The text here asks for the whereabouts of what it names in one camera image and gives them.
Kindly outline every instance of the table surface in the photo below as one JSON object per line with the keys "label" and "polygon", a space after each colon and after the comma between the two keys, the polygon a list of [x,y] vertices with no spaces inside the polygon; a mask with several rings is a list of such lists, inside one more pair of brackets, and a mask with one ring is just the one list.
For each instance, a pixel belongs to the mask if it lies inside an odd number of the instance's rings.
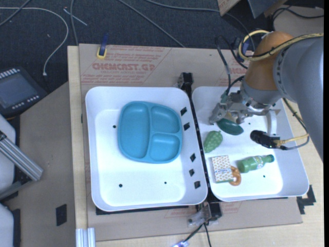
{"label": "table surface", "polygon": [[[80,88],[79,47],[68,47],[68,73],[70,91],[70,116],[72,131],[72,160],[74,170],[76,228],[87,229],[87,203],[84,168],[83,130],[81,124],[82,104]],[[288,114],[295,136],[303,135],[304,129]],[[312,185],[316,203],[306,206],[301,224],[244,228],[209,232],[212,246],[324,246],[324,188],[323,162],[314,145],[309,142],[299,148],[304,167]],[[188,234],[147,237],[127,240],[96,242],[97,247],[116,246],[173,246]],[[202,228],[189,240],[190,246],[208,246],[207,235]]]}

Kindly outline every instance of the screen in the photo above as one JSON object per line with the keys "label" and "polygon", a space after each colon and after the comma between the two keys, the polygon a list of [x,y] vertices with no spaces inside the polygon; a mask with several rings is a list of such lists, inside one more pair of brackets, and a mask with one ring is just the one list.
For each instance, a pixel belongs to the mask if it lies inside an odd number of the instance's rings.
{"label": "screen", "polygon": [[37,91],[20,74],[0,80],[0,104],[4,109],[36,94]]}

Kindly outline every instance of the white cable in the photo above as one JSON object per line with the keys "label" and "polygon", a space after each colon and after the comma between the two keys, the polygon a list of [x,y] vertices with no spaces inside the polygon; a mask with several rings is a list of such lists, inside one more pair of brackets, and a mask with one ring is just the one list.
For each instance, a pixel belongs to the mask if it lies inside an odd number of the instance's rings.
{"label": "white cable", "polygon": [[[0,9],[10,9],[10,10],[17,10],[17,9],[19,9],[19,7],[0,7]],[[50,10],[48,10],[48,9],[45,9],[45,8],[39,8],[39,7],[24,7],[24,8],[22,8],[22,9],[31,9],[31,10],[42,10],[42,11],[46,11],[46,12],[49,12],[49,13],[52,13],[52,14],[54,14],[54,15],[56,15],[56,16],[58,16],[62,21],[63,21],[63,23],[65,24],[65,26],[66,26],[66,36],[65,36],[65,38],[64,38],[64,40],[62,41],[62,43],[50,54],[50,56],[47,58],[47,60],[46,60],[46,62],[45,62],[45,64],[44,64],[44,66],[43,66],[43,73],[42,73],[42,75],[43,76],[47,76],[47,73],[46,73],[46,65],[48,64],[48,61],[50,60],[50,58],[56,53],[56,51],[61,47],[61,46],[63,46],[63,44],[65,43],[65,41],[66,41],[66,39],[67,39],[67,37],[68,37],[68,25],[67,25],[67,23],[65,22],[65,20],[59,15],[59,14],[57,14],[57,13],[55,13],[55,12],[53,12],[53,11],[50,11]]]}

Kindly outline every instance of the toy donut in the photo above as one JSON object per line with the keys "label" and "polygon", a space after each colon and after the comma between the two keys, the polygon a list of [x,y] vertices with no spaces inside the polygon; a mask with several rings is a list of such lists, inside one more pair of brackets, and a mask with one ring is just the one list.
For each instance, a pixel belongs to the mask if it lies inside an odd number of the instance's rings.
{"label": "toy donut", "polygon": [[229,182],[232,186],[239,186],[241,183],[241,174],[240,171],[236,168],[231,166],[232,175],[234,176],[235,181]]}

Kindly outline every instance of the white tray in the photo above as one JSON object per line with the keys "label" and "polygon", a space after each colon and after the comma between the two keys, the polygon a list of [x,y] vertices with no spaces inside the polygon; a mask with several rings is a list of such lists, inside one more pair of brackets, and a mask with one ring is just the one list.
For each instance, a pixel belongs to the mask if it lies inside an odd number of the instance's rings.
{"label": "white tray", "polygon": [[[216,124],[210,125],[208,119],[225,90],[225,87],[204,86],[193,91],[192,99],[203,141],[209,131],[220,130]],[[237,90],[238,88],[233,87],[231,92]],[[277,115],[277,134],[281,136],[281,139],[292,138],[293,133],[281,100],[277,102],[275,109],[281,110]],[[245,119],[245,122],[240,126],[244,129],[242,134],[234,136],[222,131],[223,141],[220,146],[205,154],[210,187],[214,195],[222,201],[239,201],[301,196],[307,193],[309,188],[308,178],[298,149],[286,151],[268,149],[253,142],[250,139],[251,131],[267,132],[265,116],[254,115]],[[294,142],[287,144],[287,146],[294,145],[296,145]],[[275,161],[265,164],[262,169],[242,173],[240,185],[232,186],[228,182],[214,182],[210,157],[228,155],[231,165],[236,167],[238,160],[248,156],[266,154],[274,155]]]}
{"label": "white tray", "polygon": [[[86,94],[92,198],[104,211],[196,205],[208,189],[189,98],[174,87],[99,86]],[[164,164],[136,162],[119,150],[117,126],[121,109],[131,101],[153,102],[180,115],[181,153]]]}

